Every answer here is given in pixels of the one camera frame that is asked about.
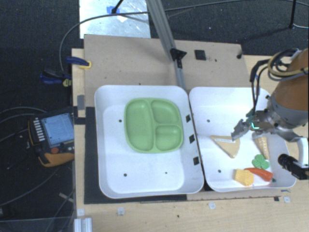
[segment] green divided plate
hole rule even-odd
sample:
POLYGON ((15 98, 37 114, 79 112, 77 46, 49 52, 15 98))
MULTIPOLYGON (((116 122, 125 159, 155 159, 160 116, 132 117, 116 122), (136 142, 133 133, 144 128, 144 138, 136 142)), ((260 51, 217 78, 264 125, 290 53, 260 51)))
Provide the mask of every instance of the green divided plate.
POLYGON ((124 124, 127 143, 139 152, 170 152, 183 143, 179 110, 165 99, 131 100, 126 104, 124 124))

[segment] yellow clamp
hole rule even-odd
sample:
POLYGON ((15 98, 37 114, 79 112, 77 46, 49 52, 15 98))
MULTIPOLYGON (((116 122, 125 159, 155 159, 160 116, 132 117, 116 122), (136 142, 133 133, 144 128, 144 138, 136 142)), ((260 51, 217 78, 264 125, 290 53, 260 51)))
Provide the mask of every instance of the yellow clamp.
POLYGON ((65 80, 62 82, 62 85, 63 85, 64 87, 72 86, 72 80, 65 79, 65 80))
POLYGON ((85 66, 85 65, 79 65, 79 68, 80 69, 84 69, 84 70, 88 70, 91 68, 91 62, 90 61, 87 61, 87 63, 89 63, 89 66, 85 66))

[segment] electronic device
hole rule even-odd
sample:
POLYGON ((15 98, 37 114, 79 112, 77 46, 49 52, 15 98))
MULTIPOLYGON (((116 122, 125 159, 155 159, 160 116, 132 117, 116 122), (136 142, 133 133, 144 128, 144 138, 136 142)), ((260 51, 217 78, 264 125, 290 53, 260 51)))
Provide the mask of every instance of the electronic device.
POLYGON ((28 122, 30 142, 41 164, 54 167, 74 159, 73 109, 34 115, 28 122))

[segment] black clamp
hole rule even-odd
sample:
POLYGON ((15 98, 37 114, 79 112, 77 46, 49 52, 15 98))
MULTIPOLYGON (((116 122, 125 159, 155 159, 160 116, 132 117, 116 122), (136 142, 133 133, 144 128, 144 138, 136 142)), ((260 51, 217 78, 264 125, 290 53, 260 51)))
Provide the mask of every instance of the black clamp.
POLYGON ((278 157, 278 163, 285 168, 287 171, 290 171, 294 177, 299 180, 308 180, 308 167, 300 167, 297 163, 298 161, 291 156, 286 154, 281 154, 278 157))
POLYGON ((173 61, 177 60, 177 67, 179 69, 183 68, 182 58, 187 54, 184 51, 172 48, 170 51, 170 55, 172 56, 173 61))

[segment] wooden board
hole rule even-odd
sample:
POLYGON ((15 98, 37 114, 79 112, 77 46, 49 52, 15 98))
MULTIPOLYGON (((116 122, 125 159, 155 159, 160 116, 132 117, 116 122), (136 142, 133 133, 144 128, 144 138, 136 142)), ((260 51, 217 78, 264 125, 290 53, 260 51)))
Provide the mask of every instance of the wooden board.
MULTIPOLYGON (((194 87, 249 87, 238 44, 175 41, 187 52, 183 75, 187 91, 194 87), (194 50, 204 50, 207 60, 196 60, 194 50)), ((102 85, 177 85, 174 64, 169 62, 159 39, 85 35, 86 106, 94 106, 95 91, 102 85)))
MULTIPOLYGON (((74 49, 72 54, 84 56, 84 51, 74 49)), ((262 56, 244 56, 247 73, 262 56)), ((84 70, 73 66, 74 105, 77 95, 83 95, 84 70)), ((277 83, 262 76, 261 87, 271 93, 277 83)), ((308 181, 297 181, 288 190, 270 189, 257 192, 199 192, 188 195, 186 202, 169 203, 119 203, 84 204, 84 126, 75 125, 76 205, 92 217, 93 231, 307 231, 309 217, 308 181), (290 203, 284 202, 284 196, 290 203), (215 209, 210 209, 210 202, 215 209), (125 215, 118 216, 117 208, 124 207, 125 215)), ((296 132, 308 136, 308 126, 296 132)), ((288 144, 290 154, 298 157, 295 143, 288 144)))

